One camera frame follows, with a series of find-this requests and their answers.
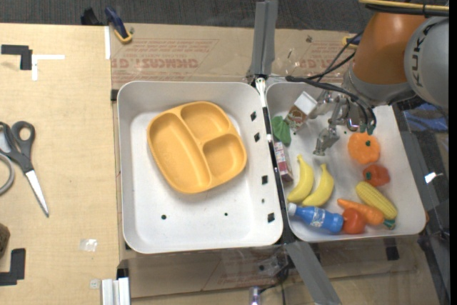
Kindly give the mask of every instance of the banana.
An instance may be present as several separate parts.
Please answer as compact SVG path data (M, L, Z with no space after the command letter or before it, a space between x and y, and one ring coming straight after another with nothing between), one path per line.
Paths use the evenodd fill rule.
M295 204L302 202L309 195L314 182L313 168L303 160L301 154L297 156L297 159L300 164L300 179L291 193L287 196L287 200Z
M322 175L319 185L312 194L306 197L301 203L302 206L322 206L330 199L333 192L333 177L327 170L325 163L321 164Z

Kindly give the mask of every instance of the toy bottle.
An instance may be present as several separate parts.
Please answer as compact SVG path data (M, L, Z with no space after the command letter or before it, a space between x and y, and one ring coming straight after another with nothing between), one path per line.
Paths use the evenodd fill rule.
M300 207L290 203L287 207L290 216L297 216L309 226L327 229L332 233L338 233L343 227L344 219L340 214L333 214L330 211L315 206Z

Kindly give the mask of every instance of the toy carrot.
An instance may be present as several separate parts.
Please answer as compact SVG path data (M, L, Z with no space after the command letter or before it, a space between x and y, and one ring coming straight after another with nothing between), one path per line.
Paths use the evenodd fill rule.
M349 201L347 199L337 199L338 205L344 209L355 209L360 212L367 224L370 225L379 225L384 222L384 215L381 210L376 207L371 207L365 204L360 204L358 202Z

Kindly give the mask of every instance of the divided plate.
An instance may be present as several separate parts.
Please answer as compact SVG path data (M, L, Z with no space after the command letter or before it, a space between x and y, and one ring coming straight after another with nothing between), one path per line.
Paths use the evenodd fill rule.
M246 165L246 150L219 106L196 101L154 117L148 125L149 148L175 190L195 194L226 183Z

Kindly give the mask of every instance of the small package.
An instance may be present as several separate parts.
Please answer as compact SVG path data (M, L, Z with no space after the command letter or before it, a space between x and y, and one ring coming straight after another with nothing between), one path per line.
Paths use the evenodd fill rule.
M308 115L316 107L317 101L308 93L303 91L295 100L293 106L287 113L284 121L289 125L293 132L298 131L305 123Z
M278 163L279 173L283 182L292 182L293 174L291 164L288 158L287 149L280 141L274 143L274 153Z

